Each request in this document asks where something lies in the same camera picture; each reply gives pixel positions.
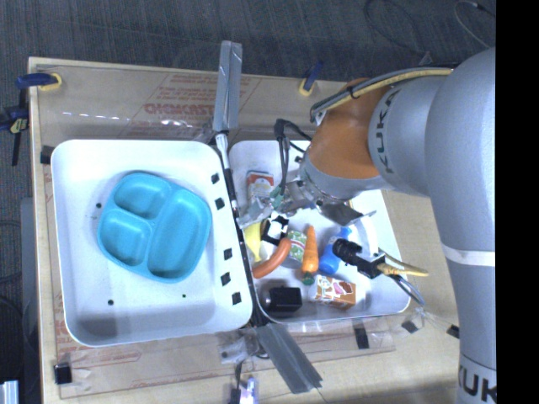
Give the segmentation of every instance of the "blue divided plate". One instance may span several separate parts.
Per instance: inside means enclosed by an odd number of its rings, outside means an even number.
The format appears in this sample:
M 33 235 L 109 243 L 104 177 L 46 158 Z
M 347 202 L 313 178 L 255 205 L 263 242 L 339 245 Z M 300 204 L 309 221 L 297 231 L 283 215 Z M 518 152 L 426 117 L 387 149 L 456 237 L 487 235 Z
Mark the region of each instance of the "blue divided plate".
M 150 173 L 116 184 L 98 225 L 108 259 L 164 283 L 186 279 L 204 252 L 211 210 L 197 194 Z

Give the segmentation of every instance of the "sausage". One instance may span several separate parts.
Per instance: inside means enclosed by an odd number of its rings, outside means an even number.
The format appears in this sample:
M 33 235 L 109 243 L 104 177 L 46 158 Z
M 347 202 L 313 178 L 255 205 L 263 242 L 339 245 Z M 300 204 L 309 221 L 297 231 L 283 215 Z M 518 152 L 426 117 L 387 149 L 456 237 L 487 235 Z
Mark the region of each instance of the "sausage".
M 290 238 L 281 239 L 277 249 L 271 255 L 271 258 L 253 268 L 253 277 L 261 279 L 274 271 L 279 265 L 285 262 L 286 256 L 288 256 L 291 248 L 292 240 Z

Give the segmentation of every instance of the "blue bottle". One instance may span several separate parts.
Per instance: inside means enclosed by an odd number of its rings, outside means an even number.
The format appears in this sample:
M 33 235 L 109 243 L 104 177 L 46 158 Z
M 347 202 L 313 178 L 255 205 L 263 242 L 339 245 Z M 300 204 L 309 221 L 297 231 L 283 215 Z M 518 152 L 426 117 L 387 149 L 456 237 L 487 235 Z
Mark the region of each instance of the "blue bottle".
M 349 227 L 341 227 L 337 235 L 333 235 L 331 238 L 329 238 L 328 244 L 323 249 L 322 256 L 320 257 L 320 262 L 318 265 L 319 271 L 325 273 L 326 275 L 333 275 L 337 272 L 341 260 L 334 255 L 334 242 L 339 238 L 348 240 L 350 233 L 352 233 L 352 230 Z

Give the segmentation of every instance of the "table surface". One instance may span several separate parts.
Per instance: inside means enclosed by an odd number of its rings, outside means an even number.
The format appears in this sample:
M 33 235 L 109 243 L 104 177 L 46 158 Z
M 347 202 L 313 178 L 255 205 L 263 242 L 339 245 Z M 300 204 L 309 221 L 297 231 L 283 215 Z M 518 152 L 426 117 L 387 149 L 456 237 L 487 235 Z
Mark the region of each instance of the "table surface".
M 31 57 L 29 72 L 39 65 L 64 65 L 80 67 L 87 71 L 91 68 L 113 68 L 121 71 L 140 69 L 136 66 L 118 66 L 83 61 L 63 61 Z M 184 73 L 177 69 L 148 69 L 166 73 Z M 253 137 L 264 133 L 256 125 L 266 128 L 273 125 L 276 116 L 294 120 L 302 116 L 305 100 L 316 103 L 335 93 L 343 82 L 317 82 L 317 89 L 310 98 L 299 98 L 297 85 L 301 80 L 279 77 L 250 77 L 243 79 L 264 84 L 264 88 L 251 91 L 249 105 L 243 109 L 248 115 L 249 129 L 243 137 Z M 279 103 L 274 104 L 278 95 Z M 220 375 L 207 379 L 191 380 L 180 383 L 136 387 L 123 391 L 105 392 L 95 395 L 61 397 L 61 387 L 55 383 L 53 366 L 58 363 L 55 295 L 52 283 L 54 270 L 51 260 L 55 248 L 50 245 L 50 217 L 47 215 L 45 181 L 47 166 L 41 164 L 42 146 L 41 125 L 46 118 L 40 113 L 37 88 L 30 89 L 29 95 L 32 125 L 30 126 L 32 149 L 32 179 L 35 207 L 36 271 L 39 307 L 41 394 L 43 402 L 146 402 L 153 403 L 224 403 L 228 402 L 233 384 L 231 375 Z M 268 101 L 274 104 L 271 108 Z M 441 251 L 436 224 L 430 200 L 411 197 L 406 194 L 384 192 L 387 211 L 392 222 L 395 237 L 405 262 L 430 271 L 429 277 L 422 278 L 418 286 L 427 301 L 425 310 L 428 316 L 424 326 L 407 337 L 395 337 L 395 349 L 384 353 L 366 354 L 335 359 L 331 356 L 313 365 L 322 376 L 322 388 L 301 395 L 301 401 L 308 403 L 324 402 L 361 402 L 376 404 L 387 402 L 387 398 L 398 397 L 398 402 L 452 403 L 456 395 L 458 368 L 458 340 L 448 335 L 443 325 L 457 324 L 456 305 L 451 287 L 446 260 Z M 297 402 L 298 395 L 288 390 L 276 369 L 263 369 L 255 372 L 259 384 L 260 402 Z

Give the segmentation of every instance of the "dark floor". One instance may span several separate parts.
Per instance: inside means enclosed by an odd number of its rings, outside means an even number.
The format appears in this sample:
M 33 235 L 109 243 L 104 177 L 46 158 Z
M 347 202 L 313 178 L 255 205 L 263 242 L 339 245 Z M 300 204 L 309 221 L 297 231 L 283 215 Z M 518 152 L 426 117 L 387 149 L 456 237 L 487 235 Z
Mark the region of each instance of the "dark floor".
M 29 56 L 216 70 L 218 44 L 243 45 L 243 72 L 348 81 L 454 66 L 496 42 L 496 0 L 0 0 L 0 106 Z M 0 132 L 0 383 L 22 376 L 26 314 L 20 202 L 32 195 L 29 136 L 11 166 Z

